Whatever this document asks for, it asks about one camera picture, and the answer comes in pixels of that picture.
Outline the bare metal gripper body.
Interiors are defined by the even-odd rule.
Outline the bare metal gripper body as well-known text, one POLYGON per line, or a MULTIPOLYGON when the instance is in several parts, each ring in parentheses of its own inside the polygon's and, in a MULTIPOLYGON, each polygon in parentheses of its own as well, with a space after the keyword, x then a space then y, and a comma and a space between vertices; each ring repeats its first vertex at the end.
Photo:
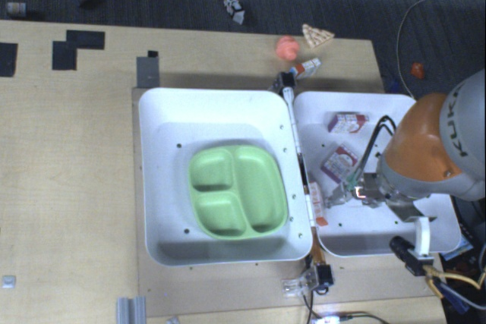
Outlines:
POLYGON ((430 196, 437 185, 402 175, 386 176, 364 173, 359 181, 358 198, 370 207, 386 204, 402 222, 414 222, 424 214, 415 206, 416 200, 430 196))

